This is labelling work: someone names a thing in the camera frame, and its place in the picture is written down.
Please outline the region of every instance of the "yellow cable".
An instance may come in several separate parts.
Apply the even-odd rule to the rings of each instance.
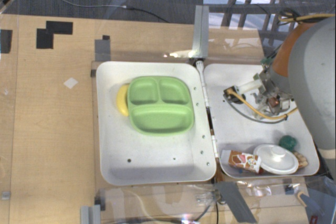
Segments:
[[[294,18],[283,18],[281,15],[279,15],[279,21],[290,23],[290,22],[299,22],[301,20],[307,20],[307,19],[329,18],[334,16],[335,14],[313,14],[313,15],[299,16],[294,19]]]
[[[266,118],[268,120],[281,120],[283,118],[287,118],[290,114],[293,114],[298,109],[298,108],[294,108],[293,110],[289,111],[287,114],[284,114],[284,115],[281,115],[281,116],[269,117],[265,114],[262,114],[260,111],[256,110],[252,105],[250,105],[246,100],[244,100],[244,98],[242,98],[239,94],[234,92],[232,89],[228,89],[226,92],[227,92],[227,94],[233,95],[234,97],[239,99],[241,102],[246,104],[251,110],[253,110],[255,113],[257,113],[259,116],[262,116],[263,118]]]

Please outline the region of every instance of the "brown food item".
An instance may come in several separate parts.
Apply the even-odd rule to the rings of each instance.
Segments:
[[[308,161],[306,157],[304,157],[301,153],[298,153],[297,151],[293,151],[293,154],[299,161],[298,169],[305,168],[306,166],[308,166]]]
[[[231,151],[229,165],[232,167],[242,168],[254,173],[259,173],[261,159],[257,155]]]

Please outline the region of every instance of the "green object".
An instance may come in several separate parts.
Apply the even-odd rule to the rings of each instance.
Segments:
[[[279,146],[289,151],[293,151],[296,145],[297,145],[296,139],[290,135],[283,136],[279,141]]]
[[[128,88],[132,126],[142,134],[181,134],[194,125],[186,84],[173,77],[139,77]]]

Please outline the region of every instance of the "yellow tube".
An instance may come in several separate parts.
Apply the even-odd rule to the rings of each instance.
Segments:
[[[293,114],[298,109],[298,108],[294,108],[293,110],[289,111],[287,114],[284,114],[284,115],[281,115],[281,116],[269,117],[269,116],[267,116],[265,114],[262,114],[260,111],[256,110],[252,105],[250,105],[246,100],[244,100],[244,98],[242,98],[239,94],[237,94],[232,89],[228,89],[228,90],[226,90],[226,92],[227,92],[227,94],[233,95],[234,97],[236,97],[237,99],[239,99],[241,102],[243,102],[244,104],[246,104],[251,110],[253,110],[255,113],[257,113],[259,116],[261,116],[263,118],[266,118],[268,120],[281,120],[283,118],[287,118],[290,114]]]

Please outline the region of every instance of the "white hinge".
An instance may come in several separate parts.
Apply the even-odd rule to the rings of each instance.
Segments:
[[[212,135],[211,140],[212,140],[212,147],[214,148],[215,158],[219,158],[216,137],[214,135]]]

